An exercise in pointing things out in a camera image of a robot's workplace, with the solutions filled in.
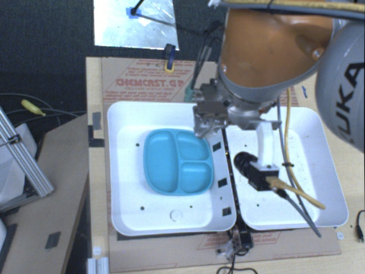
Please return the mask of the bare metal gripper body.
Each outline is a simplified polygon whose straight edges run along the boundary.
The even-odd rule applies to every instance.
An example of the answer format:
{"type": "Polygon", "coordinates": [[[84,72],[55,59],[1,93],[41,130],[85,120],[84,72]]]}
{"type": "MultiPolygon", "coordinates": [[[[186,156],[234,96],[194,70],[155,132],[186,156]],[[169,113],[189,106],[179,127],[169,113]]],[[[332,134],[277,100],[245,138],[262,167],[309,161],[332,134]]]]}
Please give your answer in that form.
{"type": "Polygon", "coordinates": [[[202,84],[195,91],[195,123],[210,122],[212,127],[214,120],[225,120],[227,126],[233,124],[243,130],[251,129],[251,122],[261,119],[264,104],[249,99],[249,90],[221,78],[202,84]]]}

